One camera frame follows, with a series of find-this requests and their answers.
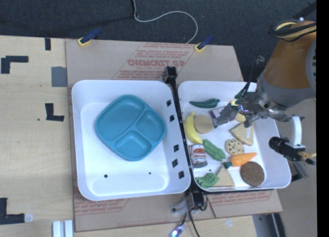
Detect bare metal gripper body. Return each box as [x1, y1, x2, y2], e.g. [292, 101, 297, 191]
[238, 93, 286, 124]

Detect purple packet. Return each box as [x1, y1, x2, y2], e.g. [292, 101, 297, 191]
[210, 106, 227, 121]

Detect tan bread slice wedge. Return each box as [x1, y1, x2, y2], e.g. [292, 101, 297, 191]
[229, 122, 255, 147]

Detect tan round biscuit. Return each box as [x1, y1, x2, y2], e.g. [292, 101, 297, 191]
[193, 115, 214, 135]

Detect dark green chili pepper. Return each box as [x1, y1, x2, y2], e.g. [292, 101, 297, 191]
[189, 98, 221, 109]

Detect chocolate chip cookie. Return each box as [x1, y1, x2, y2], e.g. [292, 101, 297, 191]
[225, 138, 245, 156]

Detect light green pea pods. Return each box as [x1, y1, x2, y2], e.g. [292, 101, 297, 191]
[202, 139, 227, 162]

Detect yellow banana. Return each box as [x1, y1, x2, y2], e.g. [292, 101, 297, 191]
[184, 112, 204, 144]

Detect orange carrot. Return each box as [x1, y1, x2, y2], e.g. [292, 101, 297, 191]
[222, 152, 258, 169]

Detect white plastic tray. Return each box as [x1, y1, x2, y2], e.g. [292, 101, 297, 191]
[71, 79, 192, 202]
[177, 80, 292, 192]

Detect small red and white can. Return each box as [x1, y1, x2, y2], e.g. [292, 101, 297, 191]
[189, 143, 208, 169]

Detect brown round patty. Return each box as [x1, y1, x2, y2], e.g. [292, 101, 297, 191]
[240, 161, 265, 188]

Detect tan sandwich wedge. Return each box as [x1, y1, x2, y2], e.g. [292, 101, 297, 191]
[211, 166, 236, 188]

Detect green lettuce leaf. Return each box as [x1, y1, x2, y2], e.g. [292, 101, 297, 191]
[195, 172, 220, 189]

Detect blue divided plate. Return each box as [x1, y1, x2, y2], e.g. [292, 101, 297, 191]
[95, 94, 168, 162]

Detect brown cardboard board red print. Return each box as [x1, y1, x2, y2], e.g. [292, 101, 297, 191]
[64, 38, 283, 232]

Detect black cylinder on white bracket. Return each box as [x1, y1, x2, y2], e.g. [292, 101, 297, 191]
[268, 115, 307, 162]

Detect black block with wires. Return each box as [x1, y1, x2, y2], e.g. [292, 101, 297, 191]
[162, 66, 179, 84]
[185, 189, 207, 210]

